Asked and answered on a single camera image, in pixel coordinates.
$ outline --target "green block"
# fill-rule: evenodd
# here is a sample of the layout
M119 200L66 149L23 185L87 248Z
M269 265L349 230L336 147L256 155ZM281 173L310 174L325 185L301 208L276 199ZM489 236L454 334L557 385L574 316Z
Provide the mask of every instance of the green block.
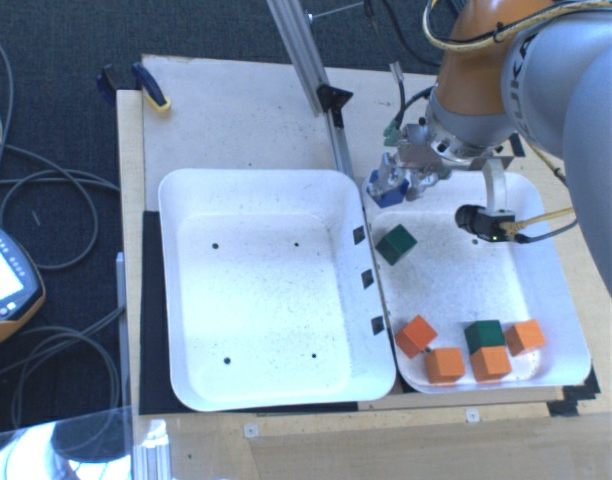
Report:
M464 330L468 351L471 355L482 347L506 345L504 332L499 320L478 320Z
M417 240L406 230L401 224L397 225L382 238L375 249L384 257L384 259L394 265L408 251L410 251Z

